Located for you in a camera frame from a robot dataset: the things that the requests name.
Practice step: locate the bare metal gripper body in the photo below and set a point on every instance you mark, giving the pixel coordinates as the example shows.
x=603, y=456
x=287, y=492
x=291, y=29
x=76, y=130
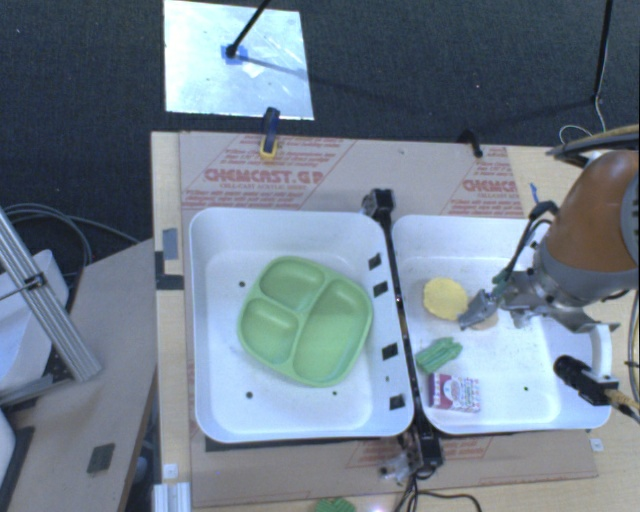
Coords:
x=537, y=295

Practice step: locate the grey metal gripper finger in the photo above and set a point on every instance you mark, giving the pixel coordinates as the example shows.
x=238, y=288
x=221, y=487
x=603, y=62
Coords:
x=521, y=319
x=477, y=309

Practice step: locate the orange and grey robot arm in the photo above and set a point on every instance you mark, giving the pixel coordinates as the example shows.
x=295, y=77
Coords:
x=595, y=210

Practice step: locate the tan round biscuit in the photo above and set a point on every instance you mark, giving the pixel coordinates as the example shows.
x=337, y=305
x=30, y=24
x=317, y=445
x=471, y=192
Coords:
x=486, y=325

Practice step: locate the yellow round biscuit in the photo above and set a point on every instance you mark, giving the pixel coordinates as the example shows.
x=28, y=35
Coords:
x=444, y=297

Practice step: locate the white plastic tray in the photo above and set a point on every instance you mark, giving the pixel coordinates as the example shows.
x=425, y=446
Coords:
x=225, y=400
x=510, y=370

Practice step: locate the green ridged toy vegetable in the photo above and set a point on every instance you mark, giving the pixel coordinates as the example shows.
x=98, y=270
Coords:
x=437, y=352

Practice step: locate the thin black rod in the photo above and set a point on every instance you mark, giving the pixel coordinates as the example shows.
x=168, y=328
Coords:
x=400, y=300

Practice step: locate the red and white carton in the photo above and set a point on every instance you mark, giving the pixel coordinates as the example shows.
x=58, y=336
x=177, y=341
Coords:
x=454, y=392

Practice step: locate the brown cardboard board, red print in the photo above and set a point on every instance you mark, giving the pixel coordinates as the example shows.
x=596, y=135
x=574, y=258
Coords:
x=410, y=172

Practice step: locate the green divided plate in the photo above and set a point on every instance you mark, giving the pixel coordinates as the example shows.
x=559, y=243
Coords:
x=320, y=325

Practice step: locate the green ridged toy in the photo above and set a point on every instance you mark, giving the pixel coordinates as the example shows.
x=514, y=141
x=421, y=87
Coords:
x=335, y=506

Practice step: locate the black cylinder on white bracket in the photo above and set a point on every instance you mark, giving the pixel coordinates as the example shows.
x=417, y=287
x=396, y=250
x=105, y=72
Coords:
x=582, y=377

